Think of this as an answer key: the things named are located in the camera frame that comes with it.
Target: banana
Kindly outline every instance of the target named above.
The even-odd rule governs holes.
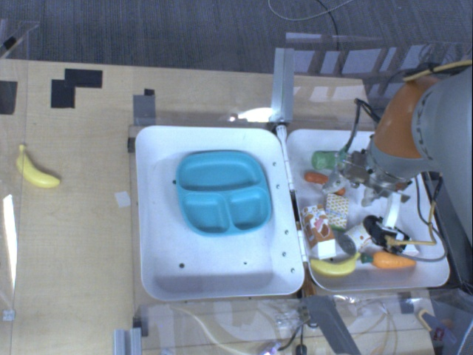
[[[41,188],[53,188],[59,185],[61,182],[59,179],[36,168],[24,148],[24,145],[20,145],[20,154],[16,158],[16,168],[23,175],[23,178]]]
[[[310,267],[314,272],[327,277],[343,277],[355,271],[356,260],[360,257],[357,252],[352,257],[338,263],[329,263],[320,259],[311,259]]]

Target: gray floor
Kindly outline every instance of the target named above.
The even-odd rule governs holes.
[[[472,1],[357,0],[333,17],[341,35],[468,44]],[[273,3],[293,17],[321,11],[312,0]],[[0,18],[39,21],[33,59],[245,72],[272,72],[288,32],[334,34],[328,15],[283,21],[267,0],[0,0]]]

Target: carrot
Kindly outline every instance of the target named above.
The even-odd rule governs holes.
[[[405,268],[415,266],[415,260],[400,257],[386,251],[375,252],[372,256],[361,254],[362,263],[371,263],[378,268]]]
[[[309,183],[325,184],[328,181],[328,176],[321,174],[320,172],[309,171],[305,173],[304,180],[308,181]],[[335,192],[335,194],[338,196],[343,196],[345,192],[345,188],[342,188]]]

